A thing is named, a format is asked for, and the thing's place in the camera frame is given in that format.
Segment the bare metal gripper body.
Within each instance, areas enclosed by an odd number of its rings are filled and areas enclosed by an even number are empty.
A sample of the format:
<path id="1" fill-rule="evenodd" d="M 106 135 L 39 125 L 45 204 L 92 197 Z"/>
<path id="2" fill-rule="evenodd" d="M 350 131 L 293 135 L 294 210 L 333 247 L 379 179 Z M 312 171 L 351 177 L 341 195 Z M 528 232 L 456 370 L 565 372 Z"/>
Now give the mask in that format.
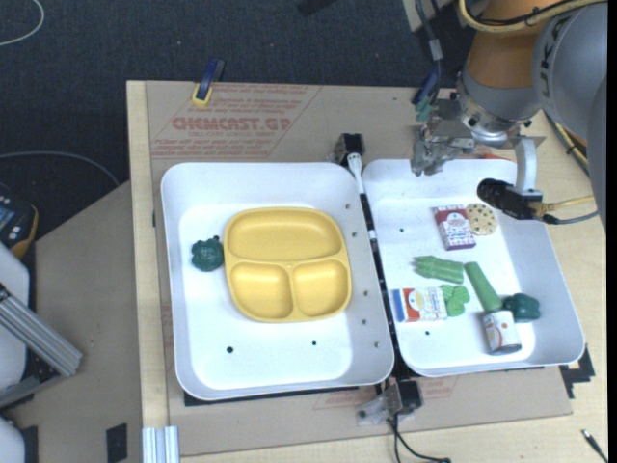
<path id="1" fill-rule="evenodd" d="M 421 100 L 416 106 L 415 157 L 456 157 L 478 145 L 506 147 L 520 123 L 504 119 L 467 97 Z"/>

